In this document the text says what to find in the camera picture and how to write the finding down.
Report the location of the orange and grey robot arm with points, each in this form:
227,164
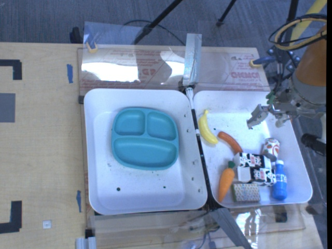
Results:
311,63

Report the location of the blue divided plate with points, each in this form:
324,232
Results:
145,139

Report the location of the yellow banana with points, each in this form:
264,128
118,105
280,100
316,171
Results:
205,130

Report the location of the green patterned packet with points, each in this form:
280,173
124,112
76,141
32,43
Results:
246,192

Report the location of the orange carrot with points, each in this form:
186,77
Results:
225,181

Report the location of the orange sausage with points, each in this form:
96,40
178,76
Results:
229,140

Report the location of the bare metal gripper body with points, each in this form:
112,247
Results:
298,106

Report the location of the black tripod leg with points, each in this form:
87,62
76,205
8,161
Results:
166,12
294,6
233,4

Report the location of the white plastic tray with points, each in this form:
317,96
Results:
145,191
233,105

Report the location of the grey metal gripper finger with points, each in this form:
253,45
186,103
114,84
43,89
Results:
258,115
282,121

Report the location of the blue bottle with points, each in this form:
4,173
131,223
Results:
280,183

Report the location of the white can with orange print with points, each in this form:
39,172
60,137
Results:
272,146

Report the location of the cow print carton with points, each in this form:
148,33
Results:
254,160
259,176

